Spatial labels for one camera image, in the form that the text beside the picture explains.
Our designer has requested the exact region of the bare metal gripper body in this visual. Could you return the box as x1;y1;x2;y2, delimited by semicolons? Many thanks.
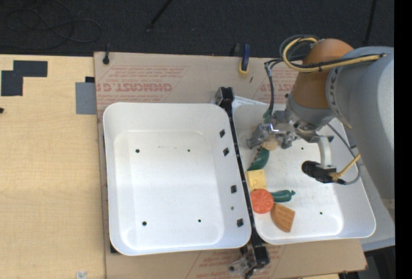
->
268;110;324;143

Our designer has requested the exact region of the beige toy bread piece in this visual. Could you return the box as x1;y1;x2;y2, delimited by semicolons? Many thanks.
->
260;138;279;152

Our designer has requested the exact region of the dark green toy vegetable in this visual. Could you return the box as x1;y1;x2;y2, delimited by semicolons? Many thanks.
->
250;148;270;172

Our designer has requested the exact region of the thin black rod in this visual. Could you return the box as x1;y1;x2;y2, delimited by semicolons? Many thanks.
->
224;100;262;249

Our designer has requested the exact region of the yellow cheese block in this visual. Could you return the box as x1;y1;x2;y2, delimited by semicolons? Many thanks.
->
245;169;268;192

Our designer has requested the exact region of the green chili pepper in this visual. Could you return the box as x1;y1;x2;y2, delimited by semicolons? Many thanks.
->
270;189;296;204

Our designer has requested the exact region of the orange round fruit slice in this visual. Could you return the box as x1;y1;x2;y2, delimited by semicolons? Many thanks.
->
250;188;275;215

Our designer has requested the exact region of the white plastic tray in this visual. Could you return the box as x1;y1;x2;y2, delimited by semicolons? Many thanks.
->
232;95;377;245
102;101;252;256

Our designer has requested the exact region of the brown waffle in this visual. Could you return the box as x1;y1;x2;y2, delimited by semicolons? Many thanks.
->
270;202;296;234

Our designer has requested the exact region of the brown cardboard board red print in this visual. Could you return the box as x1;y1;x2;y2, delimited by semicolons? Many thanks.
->
93;51;368;279

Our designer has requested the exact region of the black cylinder on white bracket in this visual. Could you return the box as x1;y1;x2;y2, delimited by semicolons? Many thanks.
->
301;135;338;184

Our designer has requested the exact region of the black block with thin wires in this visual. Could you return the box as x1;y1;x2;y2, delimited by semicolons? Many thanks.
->
214;86;235;108
239;244;271;274

